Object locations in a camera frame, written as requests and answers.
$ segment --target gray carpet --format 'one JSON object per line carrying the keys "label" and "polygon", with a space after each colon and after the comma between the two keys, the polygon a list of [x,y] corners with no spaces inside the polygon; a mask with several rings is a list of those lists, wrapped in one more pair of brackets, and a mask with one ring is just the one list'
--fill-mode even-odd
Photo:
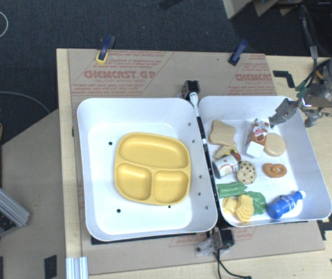
{"label": "gray carpet", "polygon": [[[332,52],[332,0],[305,0],[324,48]],[[252,4],[228,20],[222,0],[0,0],[9,27],[0,38],[0,91],[25,94],[57,108],[56,48],[99,49],[106,35],[116,49],[245,52],[308,56],[298,8],[258,17]],[[5,19],[0,15],[0,33]],[[30,99],[0,94],[2,143],[47,111]]]}

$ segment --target blue bottle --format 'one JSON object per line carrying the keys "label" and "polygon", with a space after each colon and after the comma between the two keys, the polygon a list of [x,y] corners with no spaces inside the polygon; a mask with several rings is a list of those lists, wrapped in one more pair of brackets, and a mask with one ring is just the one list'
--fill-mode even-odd
{"label": "blue bottle", "polygon": [[266,212],[272,219],[280,219],[281,216],[295,208],[299,199],[305,198],[305,192],[299,190],[294,194],[281,195],[280,198],[268,205]]}

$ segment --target white object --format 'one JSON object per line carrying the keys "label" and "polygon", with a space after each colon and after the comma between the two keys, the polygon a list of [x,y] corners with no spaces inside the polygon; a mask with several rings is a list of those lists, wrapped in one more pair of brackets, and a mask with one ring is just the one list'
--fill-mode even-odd
{"label": "white object", "polygon": [[[180,98],[90,98],[77,109],[86,226],[101,241],[205,232],[218,213],[193,106]],[[179,204],[147,205],[123,198],[114,183],[116,147],[125,134],[143,132],[182,141],[192,177]]]}
{"label": "white object", "polygon": [[[266,203],[273,202],[280,195],[291,194],[298,190],[306,192],[306,198],[299,201],[297,207],[278,220],[272,220],[267,213],[254,215],[249,222],[242,222],[234,215],[224,213],[222,201],[219,200],[225,220],[236,227],[259,226],[270,223],[288,223],[327,218],[332,211],[332,203],[317,158],[313,151],[308,132],[304,126],[301,112],[287,122],[276,125],[271,132],[280,135],[286,142],[286,151],[275,158],[275,163],[286,166],[287,174],[282,178],[269,178],[262,171],[264,163],[274,163],[273,157],[265,152],[260,158],[247,156],[244,146],[247,130],[256,118],[267,120],[275,114],[275,109],[283,101],[283,96],[208,96],[199,103],[199,109],[206,135],[211,132],[214,120],[220,120],[236,128],[234,141],[242,160],[254,164],[257,177],[254,183],[247,185],[246,191],[261,192]],[[211,160],[219,145],[208,143]],[[231,183],[236,175],[215,178],[215,183]]]}
{"label": "white object", "polygon": [[248,130],[245,150],[247,155],[260,158],[265,146],[266,135],[269,132],[269,122],[255,119]]}
{"label": "white object", "polygon": [[86,256],[80,258],[68,257],[66,259],[67,279],[89,279],[88,259]]}

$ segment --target toy food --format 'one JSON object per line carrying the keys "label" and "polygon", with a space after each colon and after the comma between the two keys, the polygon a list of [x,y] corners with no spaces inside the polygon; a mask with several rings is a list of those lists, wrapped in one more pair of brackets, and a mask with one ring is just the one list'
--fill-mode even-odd
{"label": "toy food", "polygon": [[249,161],[241,161],[237,179],[243,184],[252,184],[257,177],[255,166]]}
{"label": "toy food", "polygon": [[245,144],[246,154],[260,158],[264,150],[268,130],[268,122],[255,119],[254,122],[251,123]]}
{"label": "toy food", "polygon": [[246,193],[253,199],[254,215],[260,215],[266,211],[266,199],[260,192],[248,191]]}
{"label": "toy food", "polygon": [[212,171],[216,178],[220,179],[228,174],[238,171],[240,168],[241,155],[233,153],[226,155],[212,163]]}
{"label": "toy food", "polygon": [[270,218],[279,219],[282,217],[282,214],[295,208],[297,202],[303,198],[305,198],[305,192],[303,190],[299,190],[294,194],[281,195],[277,201],[268,206],[267,213]]}
{"label": "toy food", "polygon": [[237,207],[237,199],[227,197],[223,199],[223,211],[226,214],[234,214]]}
{"label": "toy food", "polygon": [[229,196],[239,196],[245,193],[245,186],[241,182],[232,182],[228,184],[218,184],[216,185],[218,190],[219,198],[227,198]]}
{"label": "toy food", "polygon": [[280,178],[287,173],[287,168],[283,164],[265,163],[263,165],[264,173],[271,178]]}
{"label": "toy food", "polygon": [[208,139],[214,145],[236,146],[233,140],[235,133],[236,129],[233,126],[225,124],[220,120],[214,120]]}
{"label": "toy food", "polygon": [[231,146],[221,146],[215,153],[214,158],[220,159],[221,157],[232,153],[238,153],[235,142]]}
{"label": "toy food", "polygon": [[269,156],[280,156],[286,150],[284,139],[276,133],[268,133],[265,140],[264,152]]}
{"label": "toy food", "polygon": [[246,194],[240,195],[234,213],[240,221],[249,221],[254,214],[254,200],[252,197]]}

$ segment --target toy bread slice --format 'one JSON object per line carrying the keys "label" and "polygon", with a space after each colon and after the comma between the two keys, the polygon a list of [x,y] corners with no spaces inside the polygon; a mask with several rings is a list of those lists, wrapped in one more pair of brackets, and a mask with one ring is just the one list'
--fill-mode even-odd
{"label": "toy bread slice", "polygon": [[208,139],[214,145],[232,146],[234,144],[233,137],[235,133],[236,129],[233,126],[219,120],[214,120]]}

